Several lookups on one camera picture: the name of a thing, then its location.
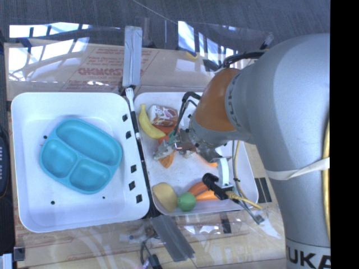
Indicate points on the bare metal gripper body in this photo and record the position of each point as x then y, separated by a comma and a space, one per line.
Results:
185, 143

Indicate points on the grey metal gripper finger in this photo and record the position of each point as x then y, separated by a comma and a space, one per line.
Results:
169, 153
160, 151

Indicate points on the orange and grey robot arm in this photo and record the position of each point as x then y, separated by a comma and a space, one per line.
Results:
275, 116

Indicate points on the orange toy pizza slice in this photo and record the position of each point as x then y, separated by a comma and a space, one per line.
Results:
167, 162

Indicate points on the orange toy food piece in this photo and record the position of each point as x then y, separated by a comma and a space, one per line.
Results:
166, 129

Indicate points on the white plastic tray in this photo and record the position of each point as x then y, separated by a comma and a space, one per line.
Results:
185, 175
31, 111

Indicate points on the yellow banana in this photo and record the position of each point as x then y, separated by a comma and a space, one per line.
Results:
146, 123

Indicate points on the orange carrot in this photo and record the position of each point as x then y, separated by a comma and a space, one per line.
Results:
197, 188
211, 163
206, 195

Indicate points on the thin black and white rod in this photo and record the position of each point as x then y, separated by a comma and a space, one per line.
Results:
134, 116

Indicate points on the yellow toy potato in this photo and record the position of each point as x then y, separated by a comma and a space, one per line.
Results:
164, 197

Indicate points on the green toy lime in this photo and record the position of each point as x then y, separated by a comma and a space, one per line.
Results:
186, 202

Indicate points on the brown cardboard board red print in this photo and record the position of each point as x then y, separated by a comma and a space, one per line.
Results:
174, 66

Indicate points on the blue divided plate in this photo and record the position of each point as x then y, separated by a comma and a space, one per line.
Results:
81, 155

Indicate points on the black cylinder on white bracket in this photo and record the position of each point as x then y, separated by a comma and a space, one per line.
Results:
217, 188

